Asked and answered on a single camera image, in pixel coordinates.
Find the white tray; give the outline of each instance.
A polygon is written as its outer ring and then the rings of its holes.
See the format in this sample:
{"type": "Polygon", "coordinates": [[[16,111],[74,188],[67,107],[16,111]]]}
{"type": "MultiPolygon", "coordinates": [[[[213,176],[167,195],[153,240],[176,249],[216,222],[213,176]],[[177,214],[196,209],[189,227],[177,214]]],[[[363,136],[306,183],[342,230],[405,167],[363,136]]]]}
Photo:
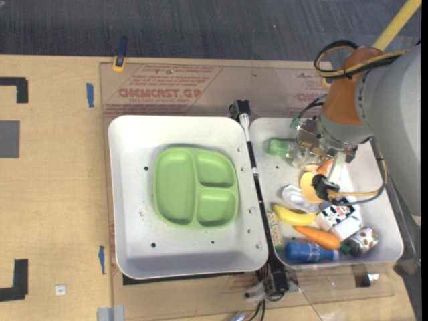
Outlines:
{"type": "Polygon", "coordinates": [[[242,127],[226,117],[121,116],[108,129],[116,260],[134,279],[259,269],[268,247],[242,127]],[[231,159],[237,172],[239,211],[213,230],[167,225],[154,209],[152,178],[159,153],[196,146],[231,159]]]}
{"type": "MultiPolygon", "coordinates": [[[[268,144],[271,138],[290,139],[296,137],[296,130],[290,128],[291,118],[258,118],[251,123],[250,136],[263,200],[267,212],[272,211],[274,204],[283,205],[282,189],[289,184],[299,186],[301,171],[294,168],[288,160],[281,156],[268,154],[268,144]]],[[[346,164],[338,184],[341,191],[373,191],[382,183],[377,162],[370,143],[358,147],[356,158],[346,164]]],[[[364,256],[353,258],[340,255],[338,262],[296,265],[287,261],[284,254],[277,251],[278,258],[285,264],[296,269],[331,268],[338,265],[357,263],[389,262],[398,260],[403,254],[403,240],[395,219],[387,192],[375,200],[360,204],[362,223],[375,230],[379,243],[364,256]]],[[[284,245],[294,239],[304,240],[304,236],[284,222],[279,222],[284,245]]]]}

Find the banana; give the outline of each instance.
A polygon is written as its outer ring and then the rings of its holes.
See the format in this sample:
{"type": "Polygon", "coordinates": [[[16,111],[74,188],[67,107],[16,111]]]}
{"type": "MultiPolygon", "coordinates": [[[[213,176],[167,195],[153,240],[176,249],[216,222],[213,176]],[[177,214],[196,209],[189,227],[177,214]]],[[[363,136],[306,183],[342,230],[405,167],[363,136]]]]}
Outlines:
{"type": "Polygon", "coordinates": [[[297,213],[280,205],[274,205],[274,212],[283,222],[291,226],[308,226],[315,220],[316,213],[297,213]]]}

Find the dark floor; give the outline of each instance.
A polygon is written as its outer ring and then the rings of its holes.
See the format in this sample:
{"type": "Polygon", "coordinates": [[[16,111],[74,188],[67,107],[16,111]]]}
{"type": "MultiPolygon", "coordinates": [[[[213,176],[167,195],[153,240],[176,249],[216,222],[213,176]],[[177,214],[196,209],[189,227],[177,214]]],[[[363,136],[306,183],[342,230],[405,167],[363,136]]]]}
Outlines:
{"type": "MultiPolygon", "coordinates": [[[[347,39],[370,46],[406,0],[0,0],[0,54],[310,60],[347,39]]],[[[387,51],[421,40],[421,8],[387,51]]],[[[398,264],[421,309],[421,231],[403,209],[409,238],[398,264]]]]}

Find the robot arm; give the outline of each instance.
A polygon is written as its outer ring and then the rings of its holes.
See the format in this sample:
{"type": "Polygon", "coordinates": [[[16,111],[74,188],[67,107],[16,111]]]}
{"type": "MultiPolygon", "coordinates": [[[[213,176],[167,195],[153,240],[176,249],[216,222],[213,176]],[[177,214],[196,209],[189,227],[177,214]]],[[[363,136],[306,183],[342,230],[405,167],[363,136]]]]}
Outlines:
{"type": "Polygon", "coordinates": [[[331,177],[336,179],[341,164],[356,156],[359,144],[373,138],[392,180],[420,224],[421,46],[392,56],[373,47],[355,47],[339,74],[319,117],[302,122],[296,138],[300,148],[338,163],[328,177],[314,177],[317,196],[330,200],[328,192],[340,188],[331,177]]]}

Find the green plate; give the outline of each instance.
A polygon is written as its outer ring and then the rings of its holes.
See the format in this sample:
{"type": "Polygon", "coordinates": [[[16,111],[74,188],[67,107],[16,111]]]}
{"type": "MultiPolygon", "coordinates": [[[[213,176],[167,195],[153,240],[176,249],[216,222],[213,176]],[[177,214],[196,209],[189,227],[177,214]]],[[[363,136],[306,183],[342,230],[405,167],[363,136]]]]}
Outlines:
{"type": "Polygon", "coordinates": [[[235,167],[215,151],[169,148],[156,159],[153,198],[158,216],[169,225],[191,229],[224,227],[238,212],[235,167]]]}

